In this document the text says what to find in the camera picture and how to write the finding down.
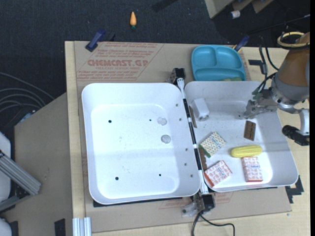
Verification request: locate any brown cardboard board red print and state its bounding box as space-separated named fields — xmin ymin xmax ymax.
xmin=73 ymin=41 xmax=293 ymax=234

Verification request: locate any thin black and white rod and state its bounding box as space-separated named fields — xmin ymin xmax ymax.
xmin=177 ymin=77 xmax=210 ymax=195

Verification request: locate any black cylinder on white bracket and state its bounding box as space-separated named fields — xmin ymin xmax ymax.
xmin=282 ymin=108 xmax=311 ymax=147

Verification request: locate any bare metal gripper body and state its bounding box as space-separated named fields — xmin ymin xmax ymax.
xmin=247 ymin=90 xmax=305 ymax=115

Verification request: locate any white carton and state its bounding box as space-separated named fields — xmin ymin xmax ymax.
xmin=190 ymin=97 xmax=211 ymax=121

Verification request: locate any orange patterned carton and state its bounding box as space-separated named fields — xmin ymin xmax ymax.
xmin=203 ymin=159 xmax=233 ymax=188
xmin=241 ymin=156 xmax=264 ymax=183

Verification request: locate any yellow and green patterned carton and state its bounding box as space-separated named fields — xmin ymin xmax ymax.
xmin=198 ymin=131 xmax=227 ymax=158

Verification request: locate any orange carrot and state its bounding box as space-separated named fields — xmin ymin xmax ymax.
xmin=129 ymin=11 xmax=138 ymax=30

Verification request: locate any white plastic tray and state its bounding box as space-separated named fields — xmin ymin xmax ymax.
xmin=81 ymin=82 xmax=202 ymax=205
xmin=184 ymin=80 xmax=299 ymax=193

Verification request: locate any brown chocolate bar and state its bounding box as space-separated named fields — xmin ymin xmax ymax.
xmin=243 ymin=120 xmax=257 ymax=142

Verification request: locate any blue divided plate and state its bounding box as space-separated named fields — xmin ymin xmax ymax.
xmin=191 ymin=45 xmax=247 ymax=82

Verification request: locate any yellow corn cob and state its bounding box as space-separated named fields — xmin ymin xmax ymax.
xmin=230 ymin=145 xmax=264 ymax=158

